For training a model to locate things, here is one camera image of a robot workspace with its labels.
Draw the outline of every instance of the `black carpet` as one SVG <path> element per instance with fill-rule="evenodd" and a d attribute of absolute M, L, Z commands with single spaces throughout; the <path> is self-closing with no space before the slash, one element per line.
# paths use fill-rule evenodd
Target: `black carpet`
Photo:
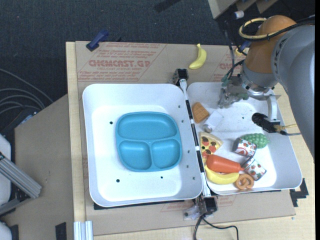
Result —
<path fill-rule="evenodd" d="M 21 115 L 20 105 L 41 110 L 12 89 L 34 94 L 44 107 L 67 93 L 66 42 L 91 41 L 105 29 L 108 41 L 227 45 L 225 22 L 241 42 L 237 31 L 245 21 L 276 14 L 299 20 L 315 14 L 315 0 L 279 0 L 263 14 L 254 4 L 232 21 L 236 10 L 232 5 L 214 19 L 208 0 L 0 0 L 0 69 L 51 99 L 0 71 L 0 133 Z"/>

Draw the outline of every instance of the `blue plate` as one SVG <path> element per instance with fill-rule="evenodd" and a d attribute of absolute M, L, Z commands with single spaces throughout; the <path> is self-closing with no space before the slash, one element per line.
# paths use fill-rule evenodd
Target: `blue plate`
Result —
<path fill-rule="evenodd" d="M 182 157 L 175 120 L 161 112 L 122 115 L 115 127 L 116 147 L 122 164 L 136 172 L 169 170 Z"/>

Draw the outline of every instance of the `toy donut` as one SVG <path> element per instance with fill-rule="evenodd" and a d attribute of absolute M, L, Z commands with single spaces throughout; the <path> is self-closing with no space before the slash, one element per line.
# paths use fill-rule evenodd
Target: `toy donut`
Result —
<path fill-rule="evenodd" d="M 255 184 L 255 180 L 249 174 L 243 173 L 239 175 L 238 179 L 234 182 L 234 184 L 240 190 L 252 189 L 252 187 Z"/>

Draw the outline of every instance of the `yellow banana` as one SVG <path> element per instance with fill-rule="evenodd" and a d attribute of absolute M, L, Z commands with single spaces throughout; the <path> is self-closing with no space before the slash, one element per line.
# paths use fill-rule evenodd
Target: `yellow banana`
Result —
<path fill-rule="evenodd" d="M 202 65 L 205 63 L 205 61 L 207 59 L 206 50 L 201 47 L 200 43 L 198 43 L 196 46 L 198 47 L 198 57 L 196 58 L 196 60 L 194 62 L 192 62 L 189 65 L 189 69 L 191 69 L 191 70 L 197 70 L 200 67 L 202 67 Z"/>
<path fill-rule="evenodd" d="M 226 185 L 234 183 L 239 178 L 238 172 L 231 172 L 231 173 L 218 173 L 213 170 L 210 170 L 207 166 L 204 166 L 206 177 L 209 181 L 219 184 L 219 185 Z"/>

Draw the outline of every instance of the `blue clamp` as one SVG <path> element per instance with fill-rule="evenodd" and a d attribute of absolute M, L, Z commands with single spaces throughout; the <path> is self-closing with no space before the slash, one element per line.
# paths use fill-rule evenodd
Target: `blue clamp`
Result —
<path fill-rule="evenodd" d="M 99 42 L 107 41 L 109 36 L 109 31 L 107 30 L 101 30 L 95 38 L 86 45 L 86 47 L 92 52 L 93 50 L 97 49 L 99 47 Z"/>

